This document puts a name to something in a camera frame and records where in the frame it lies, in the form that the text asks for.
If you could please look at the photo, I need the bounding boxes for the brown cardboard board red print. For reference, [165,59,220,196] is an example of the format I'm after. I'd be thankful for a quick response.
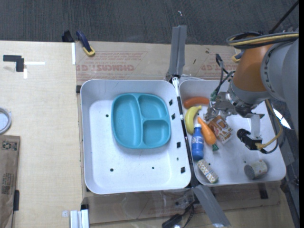
[75,41,285,224]

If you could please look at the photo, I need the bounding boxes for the grey and white ring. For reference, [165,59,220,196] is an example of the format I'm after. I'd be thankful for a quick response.
[0,107,12,135]

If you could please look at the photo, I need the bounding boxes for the white plastic tray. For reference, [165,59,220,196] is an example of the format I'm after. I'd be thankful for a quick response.
[80,79,192,195]
[178,79,287,187]

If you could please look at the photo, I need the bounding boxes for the small white and orange packet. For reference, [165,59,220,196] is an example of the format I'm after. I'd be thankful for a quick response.
[196,159,219,184]

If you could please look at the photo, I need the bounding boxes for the yellow banana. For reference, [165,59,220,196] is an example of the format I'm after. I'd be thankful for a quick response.
[184,105,202,135]

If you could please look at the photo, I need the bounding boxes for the blue bottle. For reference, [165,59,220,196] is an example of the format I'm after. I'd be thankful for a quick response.
[191,123,205,162]

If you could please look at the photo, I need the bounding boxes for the white and grey can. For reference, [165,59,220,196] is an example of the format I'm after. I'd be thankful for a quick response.
[244,160,268,181]

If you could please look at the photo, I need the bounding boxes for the orange carrot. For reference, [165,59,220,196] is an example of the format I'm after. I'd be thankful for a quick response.
[197,116,219,152]

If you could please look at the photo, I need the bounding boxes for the orange sausage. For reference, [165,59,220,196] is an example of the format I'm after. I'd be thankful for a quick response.
[183,96,210,110]

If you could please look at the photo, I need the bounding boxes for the black cylinder on white bracket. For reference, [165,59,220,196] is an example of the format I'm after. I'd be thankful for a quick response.
[237,113,266,151]

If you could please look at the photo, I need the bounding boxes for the brown paper bag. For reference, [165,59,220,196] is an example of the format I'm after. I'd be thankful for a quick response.
[0,134,21,228]

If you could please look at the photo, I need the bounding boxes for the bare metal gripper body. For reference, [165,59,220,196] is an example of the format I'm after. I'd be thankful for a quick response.
[210,91,239,115]

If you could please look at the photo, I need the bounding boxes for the blue divided plate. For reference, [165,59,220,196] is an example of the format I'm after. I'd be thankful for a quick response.
[111,93,172,150]

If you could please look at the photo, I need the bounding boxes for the orange and white carton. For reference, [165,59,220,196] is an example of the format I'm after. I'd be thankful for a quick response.
[208,115,235,145]

